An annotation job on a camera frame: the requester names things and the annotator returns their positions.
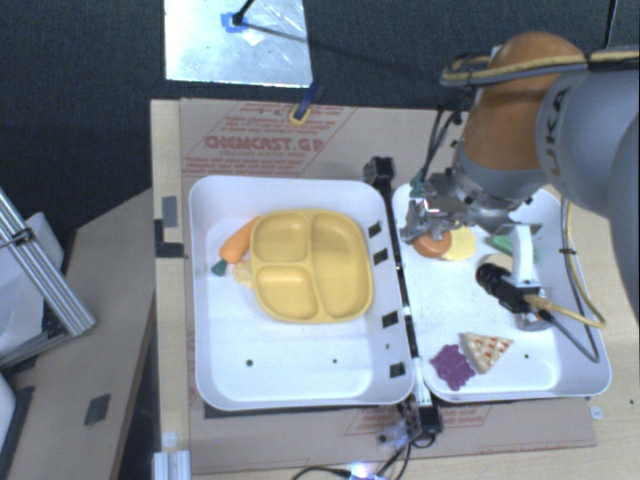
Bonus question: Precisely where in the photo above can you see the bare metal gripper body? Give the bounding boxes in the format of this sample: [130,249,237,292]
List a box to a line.
[410,170,532,230]

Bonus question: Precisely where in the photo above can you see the orange doughnut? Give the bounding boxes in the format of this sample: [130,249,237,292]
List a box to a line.
[411,230,454,260]

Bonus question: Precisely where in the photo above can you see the yellow round biscuit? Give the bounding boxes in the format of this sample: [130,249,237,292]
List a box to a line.
[441,225,478,262]

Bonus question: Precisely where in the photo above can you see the thin black and white rod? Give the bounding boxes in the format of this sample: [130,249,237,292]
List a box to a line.
[377,177,432,412]

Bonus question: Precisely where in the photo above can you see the white plastic tray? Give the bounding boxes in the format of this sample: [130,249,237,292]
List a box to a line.
[188,175,416,412]
[391,180,613,403]

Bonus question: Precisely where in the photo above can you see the yellow divided plate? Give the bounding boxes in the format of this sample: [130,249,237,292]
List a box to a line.
[248,209,375,325]

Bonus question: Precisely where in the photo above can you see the brown cardboard board red print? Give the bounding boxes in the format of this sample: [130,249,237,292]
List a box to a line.
[149,98,599,477]

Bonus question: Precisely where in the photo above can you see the pizza slice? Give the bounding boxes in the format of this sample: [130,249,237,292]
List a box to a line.
[459,331,515,376]

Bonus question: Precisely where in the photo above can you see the purple grapes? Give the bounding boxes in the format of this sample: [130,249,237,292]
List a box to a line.
[429,343,477,392]

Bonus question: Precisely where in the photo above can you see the orange carrot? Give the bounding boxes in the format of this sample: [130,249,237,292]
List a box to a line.
[210,216,262,277]

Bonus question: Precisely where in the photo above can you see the pale yellow biscuit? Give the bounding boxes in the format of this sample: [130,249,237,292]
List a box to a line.
[231,261,257,290]

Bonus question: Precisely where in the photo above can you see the black block with wires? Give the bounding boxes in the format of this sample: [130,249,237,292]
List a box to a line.
[363,156,397,187]
[394,401,445,444]

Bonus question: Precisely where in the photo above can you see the black cylinder on white bracket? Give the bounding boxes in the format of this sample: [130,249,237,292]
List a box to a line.
[474,222,551,333]

